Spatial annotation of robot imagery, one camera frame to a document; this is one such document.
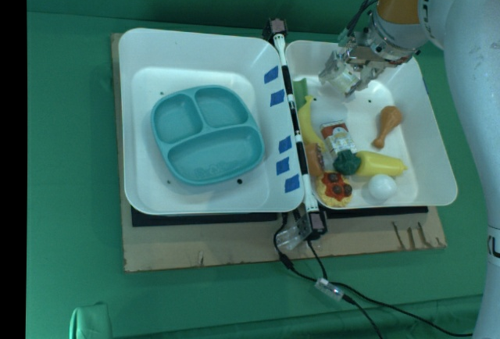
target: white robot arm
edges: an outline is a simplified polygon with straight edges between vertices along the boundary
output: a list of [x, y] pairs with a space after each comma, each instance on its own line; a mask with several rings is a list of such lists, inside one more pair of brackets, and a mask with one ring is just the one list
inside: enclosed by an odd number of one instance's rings
[[339, 38], [343, 48], [332, 55], [320, 80], [349, 96], [386, 68], [407, 62], [428, 40], [443, 50], [448, 84], [487, 206], [487, 277], [473, 337], [498, 339], [500, 0], [379, 0], [362, 33], [349, 30]]

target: toy chicken drumstick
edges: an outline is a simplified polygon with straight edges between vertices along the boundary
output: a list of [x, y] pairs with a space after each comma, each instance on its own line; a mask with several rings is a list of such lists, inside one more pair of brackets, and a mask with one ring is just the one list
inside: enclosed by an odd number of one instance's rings
[[376, 148], [383, 148], [385, 145], [385, 137], [402, 121], [402, 114], [394, 105], [388, 105], [380, 112], [380, 133], [372, 142]]

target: toy banana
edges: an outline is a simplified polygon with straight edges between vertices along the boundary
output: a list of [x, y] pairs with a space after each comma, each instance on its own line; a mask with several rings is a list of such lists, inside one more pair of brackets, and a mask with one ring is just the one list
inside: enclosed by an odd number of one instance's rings
[[298, 109], [298, 125], [300, 126], [300, 132], [302, 135], [302, 140], [304, 145], [310, 145], [311, 143], [317, 143], [321, 148], [321, 151], [325, 150], [325, 144], [323, 140], [316, 135], [311, 124], [311, 102], [314, 97], [311, 95], [305, 96], [305, 104]]

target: white ball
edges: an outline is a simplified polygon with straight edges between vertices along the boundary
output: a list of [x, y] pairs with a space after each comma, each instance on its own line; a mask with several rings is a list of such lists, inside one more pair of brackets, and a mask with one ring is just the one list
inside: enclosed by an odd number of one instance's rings
[[379, 173], [370, 178], [368, 182], [368, 192], [376, 200], [387, 200], [394, 196], [398, 190], [398, 185], [394, 179], [388, 175]]

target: teal plate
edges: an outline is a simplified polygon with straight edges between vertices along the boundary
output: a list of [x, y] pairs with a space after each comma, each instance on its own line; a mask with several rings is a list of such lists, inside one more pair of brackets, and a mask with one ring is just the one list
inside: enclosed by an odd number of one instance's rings
[[151, 113], [156, 144], [172, 174], [216, 184], [255, 168], [264, 140], [241, 98], [227, 87], [192, 87], [159, 99]]

